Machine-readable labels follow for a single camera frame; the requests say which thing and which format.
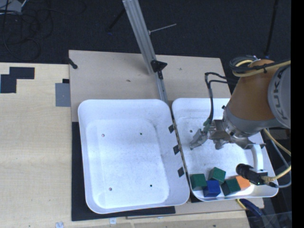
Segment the colored block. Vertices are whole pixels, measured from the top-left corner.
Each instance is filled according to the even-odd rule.
[[[225,196],[238,192],[238,191],[241,191],[241,188],[240,188],[236,178],[228,179],[228,180],[224,181],[224,183],[221,184],[221,188],[222,188]]]
[[[208,180],[207,186],[203,188],[205,198],[216,197],[221,193],[218,180]]]
[[[207,186],[204,174],[193,174],[190,176],[192,190],[201,190]]]
[[[241,188],[242,191],[249,188],[251,185],[249,180],[245,179],[242,176],[236,176],[236,179],[237,179],[239,187]]]
[[[225,181],[226,172],[220,168],[214,167],[208,176],[208,180],[218,180],[220,184],[223,184]]]

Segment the black floor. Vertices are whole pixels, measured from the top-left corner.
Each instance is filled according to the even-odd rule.
[[[176,24],[151,33],[157,55],[220,58],[226,76],[232,78],[228,64],[235,57],[291,57],[291,0],[139,3],[148,30]],[[5,14],[0,3],[0,62],[67,63],[69,50],[140,53],[123,10],[122,0],[29,0],[22,14]],[[282,163],[274,161],[279,169]],[[269,212],[291,212],[291,187],[266,203],[271,204]]]

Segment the white tray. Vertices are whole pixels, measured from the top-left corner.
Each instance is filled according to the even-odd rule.
[[[229,99],[213,99],[214,117],[213,119],[222,119],[222,106],[228,103]],[[226,171],[226,179],[237,176],[236,166],[240,163],[253,166],[253,155],[250,150],[243,150],[236,144],[226,144],[220,150],[215,149],[212,140],[207,140],[202,146],[190,150],[190,141],[199,128],[203,128],[203,123],[210,114],[209,98],[180,98],[172,104],[176,128],[179,134],[181,149],[183,152],[188,175],[204,173],[206,179],[213,167],[218,167]],[[254,143],[263,143],[261,134],[255,134],[249,138]],[[268,171],[269,176],[275,176],[266,147],[262,149],[264,169]],[[217,201],[240,198],[258,198],[273,197],[278,189],[267,185],[251,184],[244,191],[239,191],[228,196],[221,192],[215,198],[204,197],[202,190],[192,191],[201,201]]]
[[[95,213],[175,206],[190,195],[169,107],[161,100],[86,100],[78,108],[85,198]]]

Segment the dark green block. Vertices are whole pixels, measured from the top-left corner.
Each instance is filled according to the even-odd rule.
[[[236,178],[224,181],[224,183],[221,185],[221,188],[222,188],[225,196],[227,196],[231,193],[234,193],[234,192],[241,191],[241,188],[240,188]]]
[[[207,186],[205,174],[193,174],[190,176],[193,190],[198,190]]]
[[[220,184],[223,184],[225,181],[226,172],[220,168],[214,167],[208,176],[208,180],[218,180]]]

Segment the black clamp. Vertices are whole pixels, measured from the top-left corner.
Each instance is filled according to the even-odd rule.
[[[160,62],[157,60],[152,60],[151,66],[152,66],[153,72],[155,72],[155,73],[157,72],[158,78],[163,79],[162,70],[167,66],[167,63],[163,63],[163,62]]]

